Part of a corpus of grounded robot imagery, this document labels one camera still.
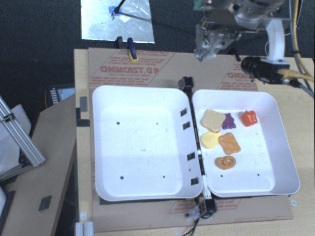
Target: metal sheet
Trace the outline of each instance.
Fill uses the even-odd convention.
[[[149,0],[126,0],[121,13],[111,17],[111,8],[121,0],[81,0],[82,39],[154,43]]]

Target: toy pretzel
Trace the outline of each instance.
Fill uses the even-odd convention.
[[[218,157],[216,159],[216,165],[223,170],[231,169],[236,164],[236,160],[233,156]]]

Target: wooden table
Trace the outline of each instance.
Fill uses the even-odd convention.
[[[294,60],[291,69],[296,70]],[[314,63],[311,59],[304,59],[307,67],[314,74]],[[88,51],[75,51],[75,81],[76,107],[79,106],[80,96],[89,95],[88,79]],[[290,197],[297,206],[292,207],[293,220],[234,223],[224,225],[198,226],[195,236],[295,236],[313,235],[315,232],[315,170],[314,170],[314,101],[301,89],[284,85],[264,85],[257,81],[259,91],[271,94],[277,101],[282,117],[284,129],[293,154],[295,165],[300,177],[300,190]],[[89,111],[81,113],[82,119],[89,119]],[[88,137],[89,129],[77,129],[78,147],[78,178],[79,178],[79,210],[85,214],[81,222],[92,221],[91,202],[91,160],[89,141],[80,140]],[[162,228],[149,230],[119,231],[95,233],[96,236],[179,236],[187,232],[188,228]]]

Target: white tray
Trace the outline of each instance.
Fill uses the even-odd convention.
[[[217,157],[224,157],[222,147],[206,149],[201,145],[207,184],[220,197],[292,194],[298,191],[299,177],[285,135],[275,99],[264,92],[198,90],[193,95],[198,134],[208,132],[201,125],[207,109],[231,113],[236,128],[231,132],[241,147],[232,154],[236,165],[221,170],[215,165]],[[254,110],[258,123],[245,127],[240,121],[244,111]]]
[[[241,151],[221,170],[220,145],[201,147],[207,185],[220,197],[292,194],[299,178],[277,104],[262,92],[199,90],[193,95],[199,135],[207,109],[231,113]],[[245,127],[239,115],[256,112]],[[108,201],[193,198],[202,190],[189,101],[180,90],[101,86],[93,93],[95,185]]]
[[[100,197],[121,201],[200,194],[193,124],[183,92],[101,86],[93,93],[93,115]]]

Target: red toy bell pepper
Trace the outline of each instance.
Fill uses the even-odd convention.
[[[257,117],[256,117],[255,111],[254,110],[245,111],[245,113],[241,115],[241,121],[246,127],[257,123]]]

